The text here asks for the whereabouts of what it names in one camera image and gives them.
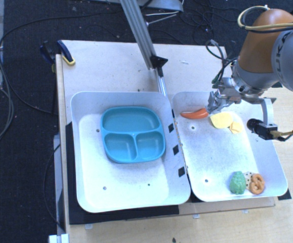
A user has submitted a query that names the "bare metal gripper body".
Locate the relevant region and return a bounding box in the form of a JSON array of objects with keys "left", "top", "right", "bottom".
[{"left": 213, "top": 76, "right": 265, "bottom": 105}]

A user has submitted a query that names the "orange carrot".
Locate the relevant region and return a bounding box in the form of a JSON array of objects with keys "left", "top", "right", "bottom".
[{"left": 180, "top": 107, "right": 210, "bottom": 120}]

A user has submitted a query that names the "small yellow chip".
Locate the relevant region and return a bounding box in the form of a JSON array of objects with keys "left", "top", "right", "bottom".
[{"left": 229, "top": 121, "right": 243, "bottom": 135}]

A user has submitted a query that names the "thin black and white rod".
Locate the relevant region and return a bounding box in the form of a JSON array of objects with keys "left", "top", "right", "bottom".
[{"left": 172, "top": 107, "right": 189, "bottom": 178}]

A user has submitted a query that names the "white plastic tray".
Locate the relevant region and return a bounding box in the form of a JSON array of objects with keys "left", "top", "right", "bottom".
[
  {"left": 70, "top": 91, "right": 192, "bottom": 214},
  {"left": 171, "top": 91, "right": 288, "bottom": 203}
]

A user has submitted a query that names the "white dotted biscuit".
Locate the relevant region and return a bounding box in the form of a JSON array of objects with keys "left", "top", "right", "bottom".
[{"left": 244, "top": 171, "right": 254, "bottom": 190}]

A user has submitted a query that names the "green broccoli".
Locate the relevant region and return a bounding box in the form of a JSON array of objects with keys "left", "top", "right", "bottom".
[{"left": 229, "top": 171, "right": 247, "bottom": 195}]

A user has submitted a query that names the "blue divided plate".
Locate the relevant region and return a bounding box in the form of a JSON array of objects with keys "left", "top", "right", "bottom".
[{"left": 100, "top": 106, "right": 166, "bottom": 164}]

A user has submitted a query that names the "brown pretzel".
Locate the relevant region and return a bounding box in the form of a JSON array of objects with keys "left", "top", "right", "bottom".
[{"left": 248, "top": 173, "right": 265, "bottom": 195}]

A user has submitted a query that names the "pale flat board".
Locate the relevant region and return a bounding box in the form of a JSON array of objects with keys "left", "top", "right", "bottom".
[{"left": 56, "top": 39, "right": 276, "bottom": 215}]

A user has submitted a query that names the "black cylinder on white bracket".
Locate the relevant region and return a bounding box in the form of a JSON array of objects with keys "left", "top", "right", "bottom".
[{"left": 246, "top": 97, "right": 279, "bottom": 141}]

